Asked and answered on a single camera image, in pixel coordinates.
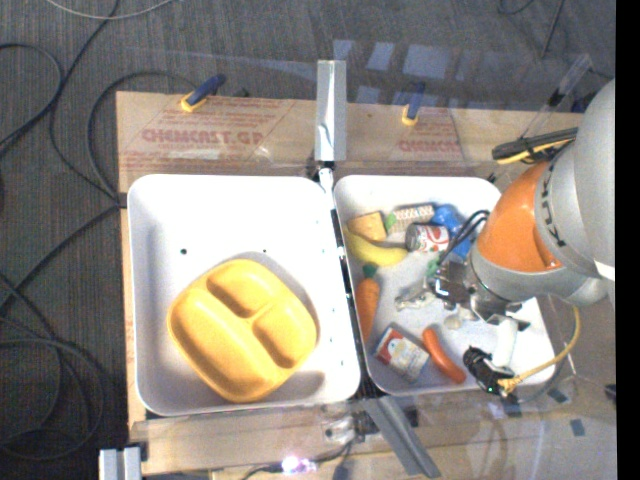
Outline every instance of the yellow divided plate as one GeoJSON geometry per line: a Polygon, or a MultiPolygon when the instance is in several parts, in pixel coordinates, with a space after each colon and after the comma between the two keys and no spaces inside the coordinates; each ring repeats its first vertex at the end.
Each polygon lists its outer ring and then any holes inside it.
{"type": "Polygon", "coordinates": [[[271,270],[249,259],[213,268],[171,304],[169,334],[220,396],[254,402],[280,387],[316,346],[314,319],[271,270]]]}

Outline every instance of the red and white can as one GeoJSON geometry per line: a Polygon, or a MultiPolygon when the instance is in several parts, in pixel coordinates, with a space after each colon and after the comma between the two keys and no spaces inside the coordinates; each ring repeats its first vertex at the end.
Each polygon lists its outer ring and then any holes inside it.
{"type": "Polygon", "coordinates": [[[449,246],[449,230],[444,226],[411,224],[406,231],[408,251],[441,252],[449,246]]]}

